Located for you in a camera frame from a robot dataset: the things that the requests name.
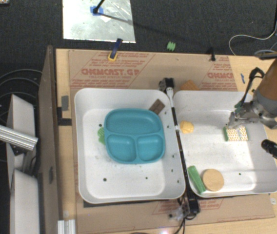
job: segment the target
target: teal plate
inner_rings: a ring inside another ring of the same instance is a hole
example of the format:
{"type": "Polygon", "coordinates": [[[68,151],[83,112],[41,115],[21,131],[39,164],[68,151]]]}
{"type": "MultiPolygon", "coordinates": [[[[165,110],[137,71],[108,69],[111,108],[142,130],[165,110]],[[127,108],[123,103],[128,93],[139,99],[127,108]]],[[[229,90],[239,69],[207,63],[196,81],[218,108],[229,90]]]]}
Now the teal plate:
{"type": "Polygon", "coordinates": [[[165,151],[161,120],[150,110],[126,108],[108,113],[104,122],[108,155],[123,164],[151,163],[165,151]]]}

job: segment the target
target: white tray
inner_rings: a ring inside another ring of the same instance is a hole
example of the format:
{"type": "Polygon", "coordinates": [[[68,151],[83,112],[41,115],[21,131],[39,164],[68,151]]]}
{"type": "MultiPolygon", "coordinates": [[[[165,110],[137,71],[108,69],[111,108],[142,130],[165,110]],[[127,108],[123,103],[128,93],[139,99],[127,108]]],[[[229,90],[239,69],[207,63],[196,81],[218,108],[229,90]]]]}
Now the white tray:
{"type": "Polygon", "coordinates": [[[178,142],[169,98],[158,90],[86,88],[75,96],[79,192],[90,203],[161,200],[180,197],[185,191],[178,142]],[[120,164],[98,141],[100,124],[117,108],[149,109],[160,99],[166,150],[149,164],[120,164]]]}
{"type": "Polygon", "coordinates": [[[224,177],[220,191],[201,195],[190,180],[192,189],[201,197],[277,191],[275,160],[261,148],[267,138],[261,123],[245,125],[248,141],[225,141],[222,128],[242,96],[242,92],[216,91],[179,91],[174,96],[178,123],[186,120],[194,125],[191,134],[180,134],[187,167],[195,165],[200,175],[206,169],[217,169],[224,177]]]}

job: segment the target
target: silver reflective plate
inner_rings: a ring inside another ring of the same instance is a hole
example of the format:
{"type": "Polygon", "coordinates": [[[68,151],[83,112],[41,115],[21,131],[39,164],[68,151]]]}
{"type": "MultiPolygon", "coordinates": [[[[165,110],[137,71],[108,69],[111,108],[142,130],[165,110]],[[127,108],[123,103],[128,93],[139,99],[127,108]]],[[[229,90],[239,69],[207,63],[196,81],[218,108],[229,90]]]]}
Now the silver reflective plate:
{"type": "Polygon", "coordinates": [[[94,16],[100,0],[62,0],[64,39],[135,43],[130,0],[105,0],[94,16]]]}

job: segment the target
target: black carpet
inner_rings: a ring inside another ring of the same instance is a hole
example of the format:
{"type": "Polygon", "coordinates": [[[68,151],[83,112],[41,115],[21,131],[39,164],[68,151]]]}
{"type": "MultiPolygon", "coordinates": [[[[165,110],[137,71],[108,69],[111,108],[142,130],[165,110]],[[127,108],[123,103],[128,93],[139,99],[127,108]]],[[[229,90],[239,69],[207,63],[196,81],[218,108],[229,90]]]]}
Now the black carpet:
{"type": "MultiPolygon", "coordinates": [[[[135,44],[123,44],[122,50],[165,52],[169,41],[176,52],[231,55],[229,39],[238,34],[256,37],[270,35],[274,26],[277,0],[131,0],[135,44]]],[[[268,49],[277,41],[277,32],[269,40],[236,38],[232,48],[237,55],[252,55],[268,49]]],[[[111,49],[112,43],[62,38],[62,0],[11,0],[0,7],[0,76],[17,69],[41,70],[47,45],[54,48],[111,49]]],[[[24,77],[39,81],[31,72],[6,78],[24,77]]],[[[24,80],[0,87],[0,96],[8,91],[36,95],[37,88],[24,80]]],[[[35,104],[29,96],[22,98],[35,104]]],[[[8,109],[9,97],[0,101],[0,114],[8,109]]],[[[5,151],[0,147],[0,158],[5,151]]],[[[9,230],[9,190],[6,164],[0,162],[0,233],[9,230]]]]}

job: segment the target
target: round wooden disc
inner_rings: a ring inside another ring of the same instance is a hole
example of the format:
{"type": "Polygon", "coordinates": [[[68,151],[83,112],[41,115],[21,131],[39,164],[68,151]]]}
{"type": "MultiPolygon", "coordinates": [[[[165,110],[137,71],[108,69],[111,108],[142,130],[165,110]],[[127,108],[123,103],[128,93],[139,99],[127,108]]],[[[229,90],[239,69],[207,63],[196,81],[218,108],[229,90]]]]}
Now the round wooden disc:
{"type": "Polygon", "coordinates": [[[208,169],[202,176],[202,182],[206,189],[216,192],[224,186],[224,178],[222,174],[216,169],[208,169]]]}

